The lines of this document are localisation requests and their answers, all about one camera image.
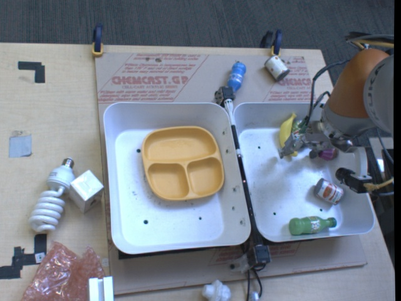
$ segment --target blue water bottle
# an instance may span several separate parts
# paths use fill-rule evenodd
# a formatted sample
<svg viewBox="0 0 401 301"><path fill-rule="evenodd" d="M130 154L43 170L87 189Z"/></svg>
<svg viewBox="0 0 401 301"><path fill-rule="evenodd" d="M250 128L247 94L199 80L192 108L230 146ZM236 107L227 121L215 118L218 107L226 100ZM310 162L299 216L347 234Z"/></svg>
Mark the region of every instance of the blue water bottle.
<svg viewBox="0 0 401 301"><path fill-rule="evenodd" d="M236 62L231 68L231 74L229 75L227 86L232 87L234 92L240 89L244 75L246 72L246 66L241 62Z"/></svg>

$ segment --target wooden table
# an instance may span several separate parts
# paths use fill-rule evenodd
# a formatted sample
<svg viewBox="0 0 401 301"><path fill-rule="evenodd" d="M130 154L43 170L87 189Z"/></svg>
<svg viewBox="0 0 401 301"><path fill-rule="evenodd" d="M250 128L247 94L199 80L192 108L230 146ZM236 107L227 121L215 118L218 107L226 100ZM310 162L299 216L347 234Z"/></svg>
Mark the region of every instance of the wooden table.
<svg viewBox="0 0 401 301"><path fill-rule="evenodd" d="M155 46L105 46L106 52L198 53L266 55L266 50L240 48L186 48ZM298 55L300 50L283 50ZM313 76L324 66L318 50L303 50ZM38 61L46 67L46 83L35 83L34 72L18 70L19 61ZM331 89L327 74L320 84ZM35 233L28 218L46 179L64 158L72 157L80 175L90 169L102 180L102 157L96 95L95 61L88 45L0 43L0 267L11 264L15 246L33 253ZM9 157L9 138L31 135L32 154ZM48 248L58 241L81 255L89 245L102 260L108 258L104 203L82 214L66 200L65 212ZM263 278L261 300L395 300L395 271L380 227L360 235L367 264L282 277ZM21 278L0 280L4 300L20 300L37 266L23 267ZM257 285L252 283L253 290ZM244 300L246 281L228 282L232 300ZM117 300L205 300L202 287L136 293Z"/></svg>

